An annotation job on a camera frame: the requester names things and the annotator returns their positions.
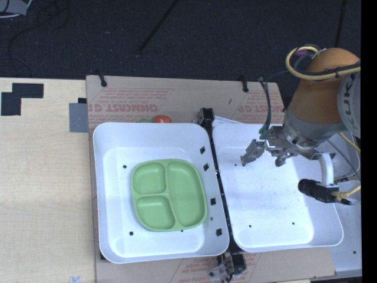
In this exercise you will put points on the brown cardboard board red print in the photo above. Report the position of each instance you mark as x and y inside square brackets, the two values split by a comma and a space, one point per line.
[132, 105]

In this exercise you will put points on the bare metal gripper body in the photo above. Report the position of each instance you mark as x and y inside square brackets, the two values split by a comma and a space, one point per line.
[284, 143]

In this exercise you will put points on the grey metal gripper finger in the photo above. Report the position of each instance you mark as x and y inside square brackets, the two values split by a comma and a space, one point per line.
[252, 152]
[282, 159]

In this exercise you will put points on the red toy tomato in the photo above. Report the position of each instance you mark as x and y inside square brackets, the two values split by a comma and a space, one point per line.
[161, 119]

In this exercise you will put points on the thin black rod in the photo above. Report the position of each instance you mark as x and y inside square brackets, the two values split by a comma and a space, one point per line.
[221, 181]

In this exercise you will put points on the black cylinder on white bracket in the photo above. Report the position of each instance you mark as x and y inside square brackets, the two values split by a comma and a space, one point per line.
[315, 190]

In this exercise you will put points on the green toy vegetable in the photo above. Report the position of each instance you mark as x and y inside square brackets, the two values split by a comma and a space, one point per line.
[143, 121]

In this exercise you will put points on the green divided plate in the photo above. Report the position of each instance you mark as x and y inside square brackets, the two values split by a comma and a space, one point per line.
[182, 193]

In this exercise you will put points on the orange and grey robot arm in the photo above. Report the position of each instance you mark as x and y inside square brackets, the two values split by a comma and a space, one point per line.
[318, 99]

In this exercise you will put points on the white plastic tray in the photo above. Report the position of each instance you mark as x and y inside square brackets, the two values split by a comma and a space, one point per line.
[265, 202]
[117, 202]

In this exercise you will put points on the white paper slip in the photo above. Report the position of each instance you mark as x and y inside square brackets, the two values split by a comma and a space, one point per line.
[226, 120]

